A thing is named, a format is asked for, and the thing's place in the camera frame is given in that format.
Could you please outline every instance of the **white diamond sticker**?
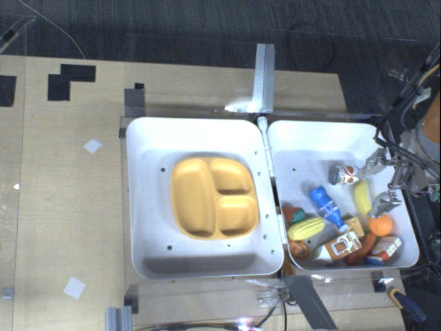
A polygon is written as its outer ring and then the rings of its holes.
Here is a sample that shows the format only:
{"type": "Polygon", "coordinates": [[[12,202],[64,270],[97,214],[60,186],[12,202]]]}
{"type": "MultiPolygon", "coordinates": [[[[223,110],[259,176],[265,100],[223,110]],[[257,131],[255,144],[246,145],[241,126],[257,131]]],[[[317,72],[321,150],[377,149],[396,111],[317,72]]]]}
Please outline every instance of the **white diamond sticker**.
{"type": "Polygon", "coordinates": [[[76,300],[80,299],[81,293],[83,293],[85,283],[79,281],[75,277],[70,277],[68,285],[64,288],[64,292],[76,300]]]}
{"type": "Polygon", "coordinates": [[[84,145],[84,148],[90,153],[95,153],[102,145],[100,141],[92,139],[84,145]]]}

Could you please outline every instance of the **toy orange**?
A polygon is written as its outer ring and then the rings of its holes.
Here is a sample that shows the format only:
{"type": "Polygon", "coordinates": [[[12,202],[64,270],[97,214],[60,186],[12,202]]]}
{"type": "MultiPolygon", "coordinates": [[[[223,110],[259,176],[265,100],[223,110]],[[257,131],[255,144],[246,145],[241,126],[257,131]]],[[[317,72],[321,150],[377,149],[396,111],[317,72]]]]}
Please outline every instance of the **toy orange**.
{"type": "Polygon", "coordinates": [[[371,218],[369,220],[369,229],[377,237],[387,236],[393,228],[393,221],[391,217],[383,213],[378,218],[371,218]]]}

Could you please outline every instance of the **yellow plate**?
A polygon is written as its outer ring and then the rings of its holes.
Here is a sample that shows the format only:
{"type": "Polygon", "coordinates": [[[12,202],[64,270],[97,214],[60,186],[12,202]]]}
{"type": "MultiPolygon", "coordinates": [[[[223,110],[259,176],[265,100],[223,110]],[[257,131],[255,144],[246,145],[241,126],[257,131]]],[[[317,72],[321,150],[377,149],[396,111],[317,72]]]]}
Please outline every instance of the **yellow plate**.
{"type": "Polygon", "coordinates": [[[172,206],[177,226],[194,239],[241,237],[259,220],[251,173],[233,159],[194,157],[176,164],[172,206]]]}

